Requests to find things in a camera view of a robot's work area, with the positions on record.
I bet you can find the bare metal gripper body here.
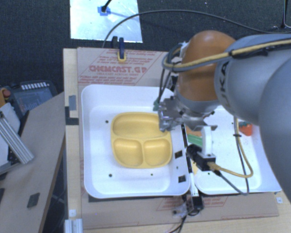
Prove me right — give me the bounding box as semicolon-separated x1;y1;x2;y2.
159;97;215;131

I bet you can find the green packet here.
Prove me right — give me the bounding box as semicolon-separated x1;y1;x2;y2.
187;133;204;147

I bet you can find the yellow divided plate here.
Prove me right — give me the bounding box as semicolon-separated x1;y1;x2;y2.
110;112;174;169

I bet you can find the thin black and white rod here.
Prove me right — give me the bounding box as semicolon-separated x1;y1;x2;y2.
181;124;197;197

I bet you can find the brown cardboard board, red print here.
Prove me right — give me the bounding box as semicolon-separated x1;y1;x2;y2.
77;47;280;230

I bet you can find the white plastic tray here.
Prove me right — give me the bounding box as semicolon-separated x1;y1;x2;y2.
81;84;191;200
193;105;282;196

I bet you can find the orange carrot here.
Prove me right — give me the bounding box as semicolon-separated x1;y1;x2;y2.
239;121;254;136

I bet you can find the black cylinder on white bracket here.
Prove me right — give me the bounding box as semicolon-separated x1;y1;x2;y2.
186;126;217;172

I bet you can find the black block with thin wires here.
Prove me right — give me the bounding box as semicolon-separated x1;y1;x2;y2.
186;195;205;212

